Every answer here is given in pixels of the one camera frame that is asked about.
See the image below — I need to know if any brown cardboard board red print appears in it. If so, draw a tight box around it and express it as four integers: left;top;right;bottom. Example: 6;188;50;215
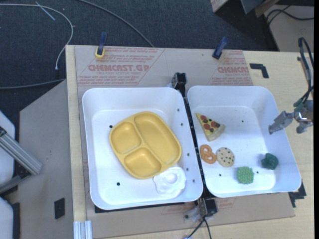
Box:
74;45;296;239

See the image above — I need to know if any orange pretzel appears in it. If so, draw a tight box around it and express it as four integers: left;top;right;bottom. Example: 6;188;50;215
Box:
199;144;217;164

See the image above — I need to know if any chocolate chip biscuit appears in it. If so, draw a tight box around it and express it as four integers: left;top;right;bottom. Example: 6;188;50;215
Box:
215;146;236;168

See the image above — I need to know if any black block with wires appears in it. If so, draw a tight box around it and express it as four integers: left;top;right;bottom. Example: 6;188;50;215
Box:
171;72;187;91
196;198;218;218

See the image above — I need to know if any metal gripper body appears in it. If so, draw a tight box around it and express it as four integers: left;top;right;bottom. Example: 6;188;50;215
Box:
295;100;315;121

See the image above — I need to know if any white plastic tray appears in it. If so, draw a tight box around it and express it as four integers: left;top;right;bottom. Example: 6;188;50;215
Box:
82;87;204;211
186;85;303;199

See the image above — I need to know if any dark green broccoli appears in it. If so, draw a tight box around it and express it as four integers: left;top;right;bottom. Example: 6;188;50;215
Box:
260;152;280;170

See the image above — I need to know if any pizza slice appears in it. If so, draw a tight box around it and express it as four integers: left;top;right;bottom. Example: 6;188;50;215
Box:
195;112;226;142

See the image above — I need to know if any yellow divided plate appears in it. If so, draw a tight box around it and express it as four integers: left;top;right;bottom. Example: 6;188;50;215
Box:
108;111;182;180

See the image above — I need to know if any white fried egg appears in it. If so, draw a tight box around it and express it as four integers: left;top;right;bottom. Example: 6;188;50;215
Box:
153;166;187;196

